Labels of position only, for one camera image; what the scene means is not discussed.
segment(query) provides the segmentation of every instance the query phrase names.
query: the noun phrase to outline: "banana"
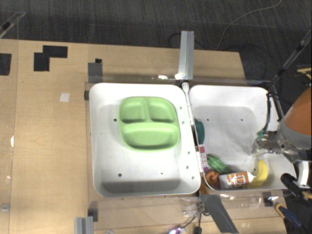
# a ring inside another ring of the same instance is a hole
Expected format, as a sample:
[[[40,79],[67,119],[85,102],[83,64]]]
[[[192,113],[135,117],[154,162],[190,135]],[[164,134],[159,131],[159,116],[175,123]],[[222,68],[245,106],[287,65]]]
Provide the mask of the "banana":
[[[258,172],[255,178],[250,183],[251,187],[260,187],[265,180],[268,178],[269,175],[269,168],[268,165],[263,161],[259,160],[258,163]]]

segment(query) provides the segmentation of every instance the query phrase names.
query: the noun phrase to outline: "wooden table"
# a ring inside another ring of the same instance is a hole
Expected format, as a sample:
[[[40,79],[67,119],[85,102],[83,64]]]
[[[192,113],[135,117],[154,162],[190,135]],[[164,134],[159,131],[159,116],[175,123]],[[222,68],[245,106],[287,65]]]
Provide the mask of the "wooden table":
[[[67,46],[68,57],[50,58],[49,72],[34,72],[34,53],[42,52],[43,45]],[[15,125],[11,190],[0,184],[0,203],[10,201],[11,209],[6,214],[1,212],[0,232],[73,233],[75,218],[86,217],[88,209],[83,96],[88,62],[102,59],[104,75],[173,77],[177,73],[179,50],[0,39],[0,53],[12,54],[13,60],[11,74],[0,77],[1,99],[10,98],[0,104],[1,110],[6,108],[1,117]],[[238,53],[199,50],[195,51],[194,76],[245,78]],[[62,93],[70,94],[68,102],[60,101]],[[14,117],[10,112],[15,106]],[[0,131],[5,132],[6,139],[11,138],[9,131],[2,128]],[[277,214],[249,220],[241,214],[234,223],[243,233],[286,233]],[[204,221],[202,227],[203,233],[219,233],[211,219]],[[116,229],[114,233],[167,231],[168,226],[151,226]]]

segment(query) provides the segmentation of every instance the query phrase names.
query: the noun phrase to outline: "white wire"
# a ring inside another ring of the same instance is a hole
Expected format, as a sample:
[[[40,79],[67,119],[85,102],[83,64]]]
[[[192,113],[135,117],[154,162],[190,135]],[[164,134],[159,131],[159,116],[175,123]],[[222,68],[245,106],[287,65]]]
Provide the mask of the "white wire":
[[[250,12],[248,12],[248,13],[246,13],[246,14],[244,14],[244,15],[238,17],[238,18],[236,18],[236,19],[235,19],[233,22],[231,22],[231,23],[225,28],[225,30],[223,31],[223,34],[222,34],[222,36],[221,36],[221,39],[220,39],[220,41],[219,41],[217,47],[215,48],[215,50],[218,50],[218,48],[220,47],[220,44],[221,44],[221,42],[223,41],[223,38],[224,38],[224,36],[225,36],[225,33],[227,32],[227,30],[229,29],[229,27],[232,26],[234,23],[236,23],[238,20],[240,20],[241,18],[243,18],[243,17],[245,17],[245,16],[247,16],[247,15],[250,15],[250,14],[253,13],[253,12],[257,12],[257,11],[261,11],[261,10],[273,9],[273,8],[279,6],[281,2],[282,2],[282,0],[280,0],[276,5],[273,5],[273,6],[270,6],[270,7],[265,7],[265,8],[260,8],[260,9],[256,9],[256,10],[252,10],[252,11],[250,11]]]

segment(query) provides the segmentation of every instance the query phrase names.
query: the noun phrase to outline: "dark gray carpet floor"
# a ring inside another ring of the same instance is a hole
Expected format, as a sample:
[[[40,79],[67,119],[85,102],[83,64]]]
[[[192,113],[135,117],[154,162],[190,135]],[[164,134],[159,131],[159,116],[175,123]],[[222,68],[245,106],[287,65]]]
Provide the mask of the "dark gray carpet floor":
[[[204,48],[216,48],[226,26],[239,16],[279,0],[0,0],[0,23],[26,12],[19,31],[6,38],[169,47],[168,38],[193,30]],[[220,50],[240,51],[246,77],[271,79],[311,29],[312,0],[283,0],[229,28]],[[170,44],[179,47],[179,36]],[[195,44],[196,49],[202,46]],[[277,88],[290,102],[310,80],[296,76],[311,66],[311,43],[283,75]],[[287,111],[289,106],[283,104]]]

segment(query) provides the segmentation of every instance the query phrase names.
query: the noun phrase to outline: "green plate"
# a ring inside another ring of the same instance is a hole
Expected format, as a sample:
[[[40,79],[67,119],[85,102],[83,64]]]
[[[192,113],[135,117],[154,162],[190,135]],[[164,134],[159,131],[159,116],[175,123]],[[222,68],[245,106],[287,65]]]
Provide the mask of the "green plate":
[[[132,150],[171,149],[180,142],[174,106],[159,97],[129,97],[119,107],[122,142]]]

